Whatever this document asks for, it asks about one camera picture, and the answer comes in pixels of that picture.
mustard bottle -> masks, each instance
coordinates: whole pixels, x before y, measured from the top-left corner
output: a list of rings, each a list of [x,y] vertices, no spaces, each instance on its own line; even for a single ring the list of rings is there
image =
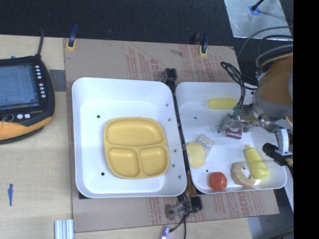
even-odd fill
[[[256,180],[265,179],[269,176],[270,172],[260,157],[258,151],[256,148],[250,147],[250,145],[247,145],[247,149],[245,151],[246,157],[248,159],[249,167],[251,170],[251,173],[253,177]]]

wooden table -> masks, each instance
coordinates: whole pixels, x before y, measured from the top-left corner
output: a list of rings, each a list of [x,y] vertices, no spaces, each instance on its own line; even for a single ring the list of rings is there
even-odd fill
[[[0,35],[0,59],[37,53],[39,37]],[[63,38],[44,39],[48,69],[65,70]],[[54,221],[72,219],[66,93],[56,92],[56,116],[30,138],[0,145],[0,237],[54,238]],[[12,205],[8,189],[13,185]],[[187,238],[251,238],[246,218],[189,223]],[[183,238],[183,226],[169,234]],[[162,226],[76,233],[76,239],[157,239]]]

cardboard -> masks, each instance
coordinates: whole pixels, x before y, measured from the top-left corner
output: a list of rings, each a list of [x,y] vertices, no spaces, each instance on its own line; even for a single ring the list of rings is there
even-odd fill
[[[199,56],[200,45],[144,43],[77,39],[74,50],[64,49],[66,94],[71,162],[74,231],[90,232],[179,223],[165,216],[167,205],[178,204],[177,197],[87,199],[75,184],[75,162],[71,88],[82,77],[130,80],[159,80],[165,68],[175,68],[177,84],[232,82],[220,62],[238,63],[231,47],[208,46],[206,57]],[[203,209],[187,222],[234,219],[278,214],[273,190],[200,195]]]

toy tomato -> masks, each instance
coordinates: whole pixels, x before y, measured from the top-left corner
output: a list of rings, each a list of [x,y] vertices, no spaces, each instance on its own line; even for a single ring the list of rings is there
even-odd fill
[[[208,185],[212,189],[224,189],[227,187],[227,178],[222,172],[214,172],[208,178]]]

